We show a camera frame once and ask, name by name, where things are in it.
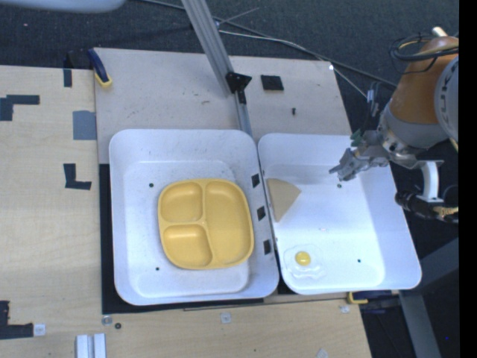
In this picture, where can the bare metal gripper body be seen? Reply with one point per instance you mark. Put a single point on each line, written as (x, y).
(374, 151)

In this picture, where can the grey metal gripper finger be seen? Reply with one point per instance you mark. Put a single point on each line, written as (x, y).
(354, 170)
(346, 159)

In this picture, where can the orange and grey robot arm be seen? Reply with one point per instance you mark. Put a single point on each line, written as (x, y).
(417, 95)

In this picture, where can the white plastic tray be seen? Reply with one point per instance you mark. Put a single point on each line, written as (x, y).
(346, 229)
(138, 237)

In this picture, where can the tan triangular bread slice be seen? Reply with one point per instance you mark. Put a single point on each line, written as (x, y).
(279, 196)

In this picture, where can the white and yellow fried egg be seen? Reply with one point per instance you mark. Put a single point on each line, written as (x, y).
(302, 259)

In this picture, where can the black square block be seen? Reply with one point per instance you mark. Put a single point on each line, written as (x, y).
(272, 82)

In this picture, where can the yellow divided plate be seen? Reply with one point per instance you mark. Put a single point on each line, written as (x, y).
(223, 222)

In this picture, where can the black cylinder on white bracket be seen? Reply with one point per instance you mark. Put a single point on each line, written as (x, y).
(432, 185)

